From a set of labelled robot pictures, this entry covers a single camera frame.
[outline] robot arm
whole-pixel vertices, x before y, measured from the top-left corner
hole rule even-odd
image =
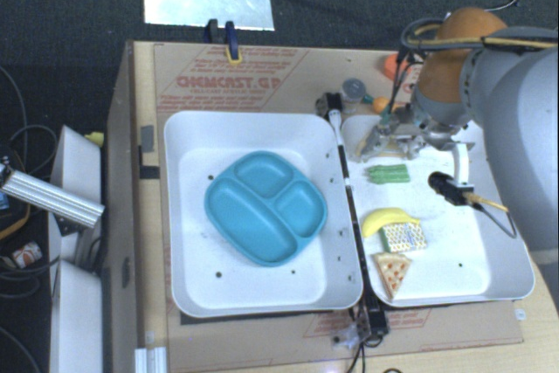
[[[398,138],[416,142],[406,146],[409,158],[426,143],[450,150],[452,137],[474,120],[501,200],[528,247],[557,247],[557,32],[507,28],[474,8],[438,22],[404,31],[403,44],[424,57],[416,89],[406,107],[385,109],[360,156]],[[416,38],[429,27],[438,28],[434,39]]]

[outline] metal rod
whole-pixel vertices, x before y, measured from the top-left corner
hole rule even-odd
[[[21,171],[12,171],[0,187],[0,191],[89,229],[94,228],[105,210],[101,204],[76,196]]]

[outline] blue divided plate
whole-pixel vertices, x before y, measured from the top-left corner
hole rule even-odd
[[[210,221],[241,253],[262,266],[295,257],[326,222],[318,189],[293,165],[267,151],[242,157],[207,189]]]

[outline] toy pizza slice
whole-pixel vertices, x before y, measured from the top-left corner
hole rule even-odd
[[[373,260],[381,274],[386,292],[393,299],[410,268],[411,259],[401,253],[383,252],[373,255]]]

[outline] small bottle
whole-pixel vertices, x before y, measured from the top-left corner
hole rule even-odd
[[[346,79],[342,84],[342,112],[354,114],[366,93],[367,88],[360,79]]]
[[[11,254],[11,259],[20,269],[25,269],[32,265],[35,261],[43,258],[41,248],[35,241],[30,241],[23,247],[20,247]]]

